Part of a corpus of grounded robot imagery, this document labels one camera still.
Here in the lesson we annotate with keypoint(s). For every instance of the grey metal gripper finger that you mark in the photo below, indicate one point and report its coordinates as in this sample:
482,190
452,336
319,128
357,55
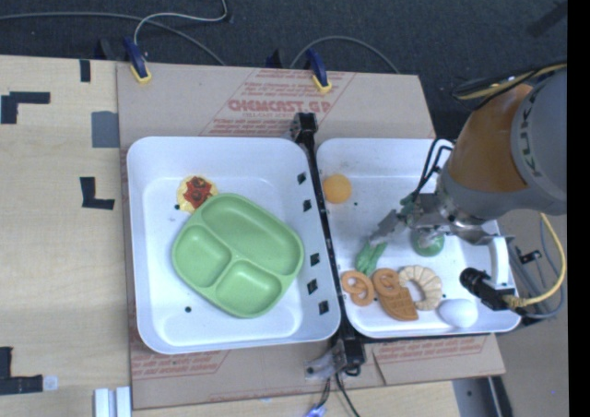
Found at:
385,226

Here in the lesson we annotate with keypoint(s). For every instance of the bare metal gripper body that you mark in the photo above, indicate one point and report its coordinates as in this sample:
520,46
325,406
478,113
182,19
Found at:
428,212

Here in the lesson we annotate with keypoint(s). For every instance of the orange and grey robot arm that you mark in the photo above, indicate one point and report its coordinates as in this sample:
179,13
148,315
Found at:
498,147

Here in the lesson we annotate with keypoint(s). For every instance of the green round toy food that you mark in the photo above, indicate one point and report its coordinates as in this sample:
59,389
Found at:
428,246

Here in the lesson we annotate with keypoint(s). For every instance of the green pea pods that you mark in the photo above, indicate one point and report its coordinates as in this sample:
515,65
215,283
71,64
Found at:
369,258

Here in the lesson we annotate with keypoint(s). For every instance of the orange pretzel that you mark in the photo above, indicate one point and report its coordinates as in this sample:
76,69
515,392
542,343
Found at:
380,281
364,297

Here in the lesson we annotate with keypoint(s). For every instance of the thin black rod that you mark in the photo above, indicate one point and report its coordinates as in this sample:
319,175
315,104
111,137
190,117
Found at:
328,240

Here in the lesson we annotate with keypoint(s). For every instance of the white plastic tray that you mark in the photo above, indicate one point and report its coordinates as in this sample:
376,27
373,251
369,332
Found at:
382,166
156,267

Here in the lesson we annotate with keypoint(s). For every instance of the orange round biscuit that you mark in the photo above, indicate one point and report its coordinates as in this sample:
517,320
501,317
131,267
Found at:
336,188

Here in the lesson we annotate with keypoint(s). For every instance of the brown waffle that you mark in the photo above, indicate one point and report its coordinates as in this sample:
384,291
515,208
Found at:
400,306

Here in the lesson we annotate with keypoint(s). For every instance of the white egg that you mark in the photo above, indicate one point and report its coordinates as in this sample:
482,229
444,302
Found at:
458,313

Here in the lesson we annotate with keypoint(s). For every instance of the green divided plate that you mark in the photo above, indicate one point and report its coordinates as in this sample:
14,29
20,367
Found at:
239,249

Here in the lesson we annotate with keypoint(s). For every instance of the yellow and red pizza slice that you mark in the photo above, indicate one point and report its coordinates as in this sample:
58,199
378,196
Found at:
193,191

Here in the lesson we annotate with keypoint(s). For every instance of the brown cardboard board red print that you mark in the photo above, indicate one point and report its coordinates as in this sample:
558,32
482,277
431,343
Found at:
184,101

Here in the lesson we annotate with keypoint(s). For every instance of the black cylinder on white bracket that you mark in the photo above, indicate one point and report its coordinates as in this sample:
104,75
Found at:
484,286

